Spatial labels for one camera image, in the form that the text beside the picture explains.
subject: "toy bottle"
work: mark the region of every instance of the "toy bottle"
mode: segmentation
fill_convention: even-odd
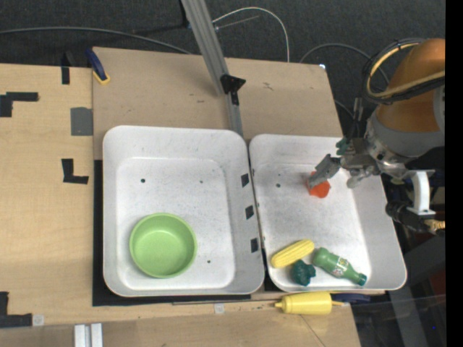
[[[326,315],[331,312],[333,302],[329,292],[307,292],[289,294],[283,296],[280,302],[275,304],[285,314],[306,314],[306,315]]]
[[[352,265],[344,258],[337,254],[330,253],[326,248],[319,248],[312,258],[312,263],[315,266],[321,267],[337,278],[350,279],[359,286],[364,286],[367,281],[367,276],[358,273]]]

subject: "bottle label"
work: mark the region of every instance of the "bottle label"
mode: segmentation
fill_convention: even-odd
[[[338,258],[338,262],[331,273],[337,278],[341,278],[349,267],[349,261],[344,258]]]

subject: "yellow mustard bottle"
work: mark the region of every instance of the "yellow mustard bottle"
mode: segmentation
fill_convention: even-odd
[[[280,302],[275,304],[285,314],[327,315],[331,312],[333,304],[329,292],[307,292],[289,294],[283,296]]]

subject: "gray carpet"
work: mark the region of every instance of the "gray carpet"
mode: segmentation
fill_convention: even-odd
[[[343,43],[372,55],[393,40],[440,37],[446,34],[446,0],[206,0],[212,18],[254,6],[268,9],[285,24],[291,61],[324,43]],[[286,60],[283,31],[263,12],[235,14],[218,25],[256,17],[219,29],[225,56],[274,61]],[[139,33],[199,53],[190,30],[173,29],[182,22],[178,0],[0,0],[0,30],[37,26],[86,26]],[[161,46],[114,35],[46,32],[0,35],[0,62],[59,65],[71,51],[86,66],[84,50],[110,46],[166,51]],[[307,63],[326,65],[334,97],[348,108],[360,91],[365,58],[345,48],[316,51]],[[394,61],[386,64],[390,75]],[[349,116],[339,108],[346,128]]]

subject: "white plastic tray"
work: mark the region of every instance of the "white plastic tray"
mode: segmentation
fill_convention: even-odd
[[[263,282],[245,141],[227,130],[119,126],[103,141],[103,276],[120,296],[250,294]],[[184,218],[197,257],[170,279],[140,271],[134,225],[151,213]]]
[[[305,179],[326,154],[336,154],[337,141],[270,134],[252,139],[250,159],[269,275],[287,292],[400,288],[407,271],[394,225],[385,213],[387,201],[380,177],[363,179],[357,188],[348,189],[349,174],[341,169],[329,180],[326,198],[308,194]],[[311,239],[315,248],[325,247],[347,258],[368,277],[365,286],[317,268],[310,285],[304,287],[291,280],[289,267],[270,265],[276,252],[300,239]]]

